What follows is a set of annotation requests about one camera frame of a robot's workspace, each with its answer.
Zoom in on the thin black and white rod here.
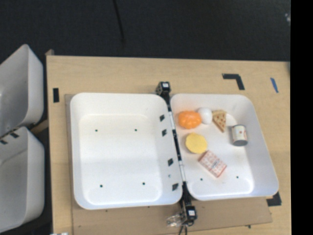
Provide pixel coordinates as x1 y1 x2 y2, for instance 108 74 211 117
162 92 192 207

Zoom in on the pink patterned carton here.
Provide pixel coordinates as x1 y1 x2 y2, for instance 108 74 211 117
198 150 227 178

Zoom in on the black block with wires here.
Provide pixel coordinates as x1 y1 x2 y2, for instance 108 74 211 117
182 205 198 221
155 81 171 95

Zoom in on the orange toy bread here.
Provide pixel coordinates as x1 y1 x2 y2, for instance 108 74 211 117
178 110 202 129

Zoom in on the white egg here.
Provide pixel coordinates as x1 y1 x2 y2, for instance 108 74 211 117
197 107 213 125

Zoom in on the yellow round biscuit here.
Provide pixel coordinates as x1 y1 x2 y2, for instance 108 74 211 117
185 132 208 154

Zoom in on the white plastic tray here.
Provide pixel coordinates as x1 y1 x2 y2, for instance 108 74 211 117
170 93 280 202
0 44 44 137
69 92 183 210
0 126 45 234

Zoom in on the small white can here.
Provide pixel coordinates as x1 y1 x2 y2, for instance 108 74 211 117
231 124 248 146

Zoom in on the toy pizza slice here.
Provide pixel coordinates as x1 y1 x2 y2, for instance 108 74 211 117
212 110 228 133

